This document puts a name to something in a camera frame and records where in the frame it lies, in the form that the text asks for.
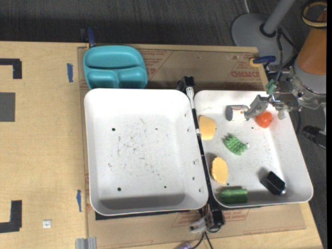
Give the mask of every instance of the white square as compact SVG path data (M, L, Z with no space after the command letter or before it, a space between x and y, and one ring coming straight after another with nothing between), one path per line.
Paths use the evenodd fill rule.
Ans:
M43 228L44 229L52 228L52 220L51 219L44 219L43 220Z

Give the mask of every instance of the cardboard box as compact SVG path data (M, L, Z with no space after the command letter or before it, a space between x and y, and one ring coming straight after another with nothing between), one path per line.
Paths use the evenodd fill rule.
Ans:
M147 88L175 89L183 76L193 76L196 91L264 90L267 84L262 66L251 67L256 48L132 45L138 49L148 71ZM98 248L122 248L198 240L189 225L200 218L197 211L154 216L96 219L89 200L89 171L86 147L84 96L89 88L84 79L82 60L86 48L78 49L82 134L84 142L88 233L97 238ZM305 229L299 204L223 211L226 224L210 238Z

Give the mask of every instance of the gray square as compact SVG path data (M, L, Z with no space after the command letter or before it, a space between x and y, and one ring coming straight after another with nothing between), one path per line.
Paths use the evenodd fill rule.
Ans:
M15 122L15 92L0 92L0 122Z

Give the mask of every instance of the wooden table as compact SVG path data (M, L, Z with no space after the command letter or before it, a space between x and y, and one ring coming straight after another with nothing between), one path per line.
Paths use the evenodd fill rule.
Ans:
M0 233L0 248L75 248L76 238L88 237L79 47L86 44L0 42L0 58L20 59L23 72L13 79L12 66L0 66L0 92L15 93L16 101L15 121L0 122L0 223L9 221L11 201L22 200L22 227ZM308 203L301 210L306 229L211 242L214 248L322 248ZM47 219L51 228L43 227ZM199 248L208 248L206 241Z

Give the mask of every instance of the metal rod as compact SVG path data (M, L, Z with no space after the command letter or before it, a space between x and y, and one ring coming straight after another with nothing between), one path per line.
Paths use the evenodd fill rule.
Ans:
M295 0L280 0L271 16L264 24L263 30L267 34L272 34L277 29L294 2Z

